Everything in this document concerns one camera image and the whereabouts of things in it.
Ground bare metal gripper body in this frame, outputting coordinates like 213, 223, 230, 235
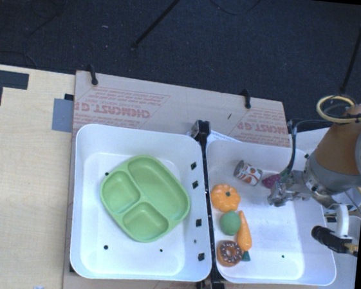
282, 168, 340, 208

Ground purple grapes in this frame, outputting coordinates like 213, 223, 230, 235
261, 171, 282, 190

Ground small white orange can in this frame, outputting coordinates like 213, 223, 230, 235
232, 158, 264, 188

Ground white plastic tray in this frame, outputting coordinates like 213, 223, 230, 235
190, 138, 351, 289
60, 121, 227, 289

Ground orange carrot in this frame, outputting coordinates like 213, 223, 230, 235
233, 210, 257, 263

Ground orange pumpkin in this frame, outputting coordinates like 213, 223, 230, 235
208, 182, 243, 214

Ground green ball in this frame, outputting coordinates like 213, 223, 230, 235
218, 209, 243, 238

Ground thin black rod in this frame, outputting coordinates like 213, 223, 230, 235
180, 130, 241, 289

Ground brown sprinkled doughnut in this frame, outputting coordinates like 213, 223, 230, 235
214, 238, 245, 269

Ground white paper slip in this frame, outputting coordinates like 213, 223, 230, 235
207, 130, 244, 145

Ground green divided plate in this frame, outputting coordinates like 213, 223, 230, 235
94, 150, 197, 248

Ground brown cardboard board red print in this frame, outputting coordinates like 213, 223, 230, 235
51, 70, 348, 289

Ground black cylinder on white bracket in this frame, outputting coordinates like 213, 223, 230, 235
309, 201, 359, 256

